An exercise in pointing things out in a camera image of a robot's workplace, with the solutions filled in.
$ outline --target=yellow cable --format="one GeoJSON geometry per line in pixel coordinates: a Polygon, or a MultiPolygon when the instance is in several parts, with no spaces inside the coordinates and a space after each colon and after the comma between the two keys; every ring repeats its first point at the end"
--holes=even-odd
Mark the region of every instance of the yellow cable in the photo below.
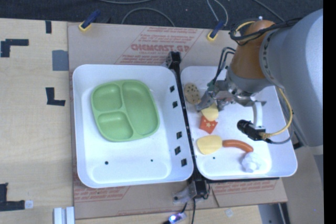
{"type": "Polygon", "coordinates": [[[264,132],[261,132],[260,135],[262,136],[262,139],[263,139],[263,140],[265,140],[265,139],[267,139],[267,138],[270,138],[270,137],[272,137],[272,136],[274,136],[274,135],[280,134],[280,133],[282,133],[283,131],[285,131],[286,129],[288,129],[288,127],[290,126],[290,124],[291,124],[291,122],[292,122],[292,119],[293,119],[292,108],[291,108],[291,106],[290,106],[290,104],[289,104],[289,102],[288,102],[287,97],[285,96],[285,94],[283,93],[283,91],[282,91],[280,88],[278,88],[278,90],[280,91],[280,93],[281,93],[283,99],[285,100],[286,105],[287,105],[287,107],[288,107],[288,109],[289,109],[289,120],[288,120],[286,126],[283,127],[283,128],[282,128],[280,131],[278,131],[278,132],[275,132],[275,133],[264,133],[264,132]]]}

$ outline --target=wooden surface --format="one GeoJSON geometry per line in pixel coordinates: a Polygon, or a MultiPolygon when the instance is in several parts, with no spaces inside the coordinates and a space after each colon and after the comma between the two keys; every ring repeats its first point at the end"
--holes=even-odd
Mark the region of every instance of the wooden surface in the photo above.
{"type": "MultiPolygon", "coordinates": [[[[33,209],[0,212],[0,223],[52,223],[52,210],[73,206],[69,73],[53,71],[52,51],[68,50],[67,23],[0,19],[0,40],[29,39],[0,58],[0,184],[7,200],[33,209]],[[46,87],[65,106],[47,105],[46,87]]],[[[262,223],[258,206],[196,210],[195,223],[262,223]]],[[[190,223],[192,212],[188,211],[190,223]]],[[[76,223],[162,223],[168,213],[78,220],[76,223]]]]}

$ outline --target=blue clamp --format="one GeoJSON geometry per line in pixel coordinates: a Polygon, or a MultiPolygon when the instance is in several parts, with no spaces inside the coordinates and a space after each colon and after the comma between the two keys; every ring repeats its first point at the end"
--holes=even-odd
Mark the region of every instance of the blue clamp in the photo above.
{"type": "Polygon", "coordinates": [[[96,10],[93,13],[90,14],[90,16],[82,22],[78,27],[81,31],[86,31],[91,27],[91,23],[93,23],[98,16],[100,15],[100,10],[96,10]]]}
{"type": "Polygon", "coordinates": [[[214,30],[212,30],[208,35],[207,35],[207,39],[210,41],[214,41],[217,37],[218,31],[222,29],[222,27],[224,26],[224,21],[220,20],[218,22],[218,24],[216,25],[216,27],[214,28],[214,30]]]}

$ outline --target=orange toy piece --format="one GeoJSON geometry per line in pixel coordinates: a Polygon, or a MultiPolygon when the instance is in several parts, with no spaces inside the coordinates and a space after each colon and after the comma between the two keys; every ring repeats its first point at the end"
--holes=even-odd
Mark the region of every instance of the orange toy piece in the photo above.
{"type": "Polygon", "coordinates": [[[208,134],[211,134],[214,128],[217,125],[216,121],[208,121],[205,116],[201,117],[201,121],[199,123],[200,129],[206,131],[208,134]]]}

